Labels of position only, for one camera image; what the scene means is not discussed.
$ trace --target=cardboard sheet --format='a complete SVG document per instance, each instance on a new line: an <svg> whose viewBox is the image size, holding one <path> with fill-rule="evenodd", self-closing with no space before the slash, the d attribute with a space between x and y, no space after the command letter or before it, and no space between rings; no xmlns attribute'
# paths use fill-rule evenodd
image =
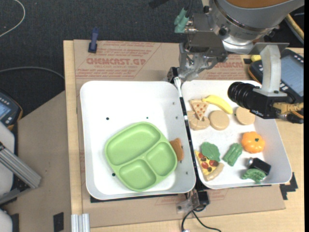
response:
<svg viewBox="0 0 309 232"><path fill-rule="evenodd" d="M41 177L30 189L4 207L19 214L21 232L54 231L54 216L63 214L70 231L70 173L65 92L22 118L18 126L18 156Z"/></svg>
<svg viewBox="0 0 309 232"><path fill-rule="evenodd" d="M183 218L176 204L183 194L121 201L91 202L85 185L84 142L79 90L90 80L164 81L170 67L178 67L179 45L99 41L96 54L88 53L88 40L74 40L77 115L79 124L83 212L91 227L143 223ZM247 55L230 55L225 63L200 74L199 80L248 80ZM279 185L208 190L209 208L201 217L284 209Z"/></svg>

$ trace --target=green plate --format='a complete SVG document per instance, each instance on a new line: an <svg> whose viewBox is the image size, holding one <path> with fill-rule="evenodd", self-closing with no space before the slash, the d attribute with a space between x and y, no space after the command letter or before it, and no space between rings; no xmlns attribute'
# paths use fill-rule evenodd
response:
<svg viewBox="0 0 309 232"><path fill-rule="evenodd" d="M116 176L133 191L155 186L177 165L169 141L148 122L135 123L111 137L105 145L105 157Z"/></svg>

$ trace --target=toy orange pumpkin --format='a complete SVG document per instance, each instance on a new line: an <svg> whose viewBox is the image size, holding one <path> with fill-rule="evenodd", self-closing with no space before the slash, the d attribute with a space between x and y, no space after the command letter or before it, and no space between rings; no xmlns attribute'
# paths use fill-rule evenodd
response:
<svg viewBox="0 0 309 232"><path fill-rule="evenodd" d="M250 153L259 153L263 151L265 147L264 139L255 131L244 133L241 144L244 150Z"/></svg>

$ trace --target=black camera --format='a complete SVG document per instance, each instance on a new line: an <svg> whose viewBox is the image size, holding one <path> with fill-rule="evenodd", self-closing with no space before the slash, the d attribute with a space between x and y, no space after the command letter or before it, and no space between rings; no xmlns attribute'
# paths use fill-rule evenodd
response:
<svg viewBox="0 0 309 232"><path fill-rule="evenodd" d="M259 88L252 84L234 82L227 91L228 97L238 106L249 109L251 113L261 118L278 118L279 111L273 107L275 102L288 102L287 96L266 96L255 92Z"/></svg>

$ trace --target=blue clip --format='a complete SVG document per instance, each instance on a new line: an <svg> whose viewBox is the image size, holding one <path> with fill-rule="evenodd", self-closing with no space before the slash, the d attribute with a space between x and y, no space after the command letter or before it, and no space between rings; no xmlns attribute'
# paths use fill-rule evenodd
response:
<svg viewBox="0 0 309 232"><path fill-rule="evenodd" d="M88 52L96 53L97 52L97 39L98 39L98 28L94 27L91 33L91 42L89 43Z"/></svg>

